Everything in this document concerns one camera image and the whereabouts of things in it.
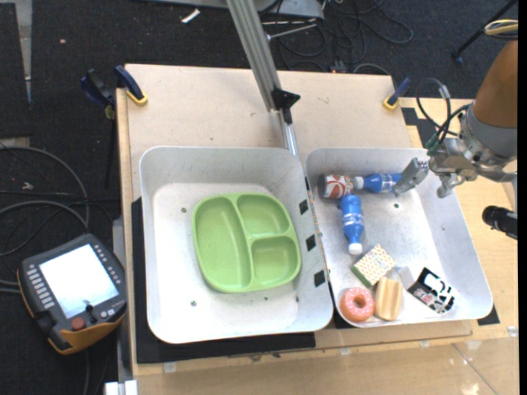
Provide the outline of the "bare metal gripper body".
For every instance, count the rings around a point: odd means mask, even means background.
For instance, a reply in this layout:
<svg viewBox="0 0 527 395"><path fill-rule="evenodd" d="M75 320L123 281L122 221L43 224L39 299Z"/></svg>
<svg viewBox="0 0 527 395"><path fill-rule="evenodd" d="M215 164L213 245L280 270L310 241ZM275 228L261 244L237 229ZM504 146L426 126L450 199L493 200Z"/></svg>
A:
<svg viewBox="0 0 527 395"><path fill-rule="evenodd" d="M504 170L510 157L498 155L474 137L434 139L427 144L427 155L429 169L438 175L454 174L467 181L482 176L499 183L517 178L515 171Z"/></svg>

